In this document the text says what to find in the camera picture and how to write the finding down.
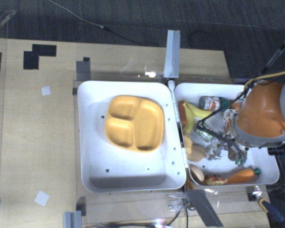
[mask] yellow banana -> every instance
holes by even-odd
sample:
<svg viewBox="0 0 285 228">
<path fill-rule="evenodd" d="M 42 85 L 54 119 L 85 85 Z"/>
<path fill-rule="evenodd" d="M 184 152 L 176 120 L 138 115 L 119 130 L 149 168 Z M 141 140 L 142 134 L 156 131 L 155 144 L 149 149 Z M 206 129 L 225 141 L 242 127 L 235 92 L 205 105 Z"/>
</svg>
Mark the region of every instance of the yellow banana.
<svg viewBox="0 0 285 228">
<path fill-rule="evenodd" d="M 206 111 L 206 110 L 201 110 L 199 108 L 197 108 L 196 106 L 188 103 L 187 101 L 185 101 L 186 106 L 194 113 L 194 115 L 198 118 L 205 118 L 207 116 L 209 116 L 212 111 Z"/>
<path fill-rule="evenodd" d="M 185 108 L 185 114 L 187 119 L 187 123 L 182 129 L 184 134 L 191 133 L 194 127 L 194 112 L 187 106 L 187 104 L 187 102 L 184 102 L 182 104 Z"/>
</svg>

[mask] white paper square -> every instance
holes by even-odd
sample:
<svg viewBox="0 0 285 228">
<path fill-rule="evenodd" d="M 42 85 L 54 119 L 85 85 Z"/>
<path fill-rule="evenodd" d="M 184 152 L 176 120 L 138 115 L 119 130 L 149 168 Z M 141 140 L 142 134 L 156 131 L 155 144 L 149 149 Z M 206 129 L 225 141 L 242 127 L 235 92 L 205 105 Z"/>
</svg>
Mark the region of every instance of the white paper square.
<svg viewBox="0 0 285 228">
<path fill-rule="evenodd" d="M 50 94 L 51 94 L 51 89 L 49 86 L 42 87 L 42 95 L 43 96 L 50 95 Z"/>
<path fill-rule="evenodd" d="M 43 191 L 39 191 L 37 197 L 35 198 L 35 202 L 37 204 L 40 204 L 40 205 L 42 205 L 44 207 L 47 204 L 48 198 L 49 198 L 48 194 L 46 194 Z"/>
</svg>

